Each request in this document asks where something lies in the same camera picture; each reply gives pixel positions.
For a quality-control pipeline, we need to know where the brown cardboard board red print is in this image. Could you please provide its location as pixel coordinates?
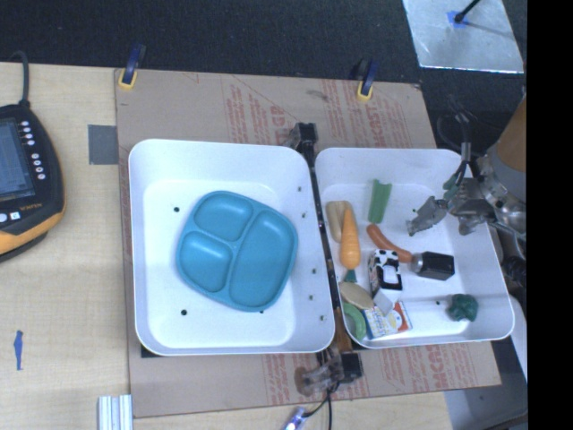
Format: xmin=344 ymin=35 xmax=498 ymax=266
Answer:
xmin=113 ymin=67 xmax=503 ymax=418

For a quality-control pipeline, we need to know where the white plastic tray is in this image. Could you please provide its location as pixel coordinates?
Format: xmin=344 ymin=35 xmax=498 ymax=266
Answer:
xmin=127 ymin=138 xmax=337 ymax=357
xmin=313 ymin=146 xmax=517 ymax=350

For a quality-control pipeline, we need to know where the orange sausage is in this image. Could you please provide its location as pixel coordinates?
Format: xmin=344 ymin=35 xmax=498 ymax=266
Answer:
xmin=365 ymin=222 xmax=415 ymax=265

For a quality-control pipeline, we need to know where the green broccoli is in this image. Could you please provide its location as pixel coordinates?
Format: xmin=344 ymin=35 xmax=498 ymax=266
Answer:
xmin=447 ymin=293 xmax=480 ymax=323

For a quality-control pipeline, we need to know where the white and orange carton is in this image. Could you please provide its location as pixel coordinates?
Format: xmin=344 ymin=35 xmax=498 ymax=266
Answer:
xmin=361 ymin=288 xmax=415 ymax=341

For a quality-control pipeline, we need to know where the black and white carton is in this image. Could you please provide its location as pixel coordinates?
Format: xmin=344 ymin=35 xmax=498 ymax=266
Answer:
xmin=367 ymin=248 xmax=405 ymax=293

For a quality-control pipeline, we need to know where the black block with thin wires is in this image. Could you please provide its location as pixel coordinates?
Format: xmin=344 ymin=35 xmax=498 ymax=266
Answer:
xmin=338 ymin=351 xmax=364 ymax=383
xmin=287 ymin=122 xmax=320 ymax=152

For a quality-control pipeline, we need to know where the blue divided plate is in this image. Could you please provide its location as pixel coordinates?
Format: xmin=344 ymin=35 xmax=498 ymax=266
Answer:
xmin=174 ymin=189 xmax=300 ymax=314

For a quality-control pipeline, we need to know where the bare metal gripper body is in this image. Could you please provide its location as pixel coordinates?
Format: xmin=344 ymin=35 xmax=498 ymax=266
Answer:
xmin=447 ymin=176 xmax=528 ymax=237

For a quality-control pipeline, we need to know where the beige wooden bread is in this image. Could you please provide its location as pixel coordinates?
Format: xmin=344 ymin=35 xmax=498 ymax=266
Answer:
xmin=324 ymin=200 xmax=355 ymax=244

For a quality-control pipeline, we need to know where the green celery stick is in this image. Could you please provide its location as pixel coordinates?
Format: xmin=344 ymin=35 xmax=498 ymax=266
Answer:
xmin=367 ymin=178 xmax=394 ymax=225

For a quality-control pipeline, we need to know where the beige biscuit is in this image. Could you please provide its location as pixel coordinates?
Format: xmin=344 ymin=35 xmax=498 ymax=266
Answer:
xmin=338 ymin=280 xmax=375 ymax=311

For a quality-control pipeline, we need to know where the orange carrot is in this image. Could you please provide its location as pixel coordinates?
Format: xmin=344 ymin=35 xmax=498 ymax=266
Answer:
xmin=338 ymin=208 xmax=363 ymax=284

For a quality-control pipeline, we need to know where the green curved toy food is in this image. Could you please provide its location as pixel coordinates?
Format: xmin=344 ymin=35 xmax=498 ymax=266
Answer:
xmin=341 ymin=301 xmax=369 ymax=342

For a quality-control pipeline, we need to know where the black bottle with silver cap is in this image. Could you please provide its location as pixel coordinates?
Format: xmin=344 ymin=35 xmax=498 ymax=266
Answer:
xmin=410 ymin=251 xmax=457 ymax=282

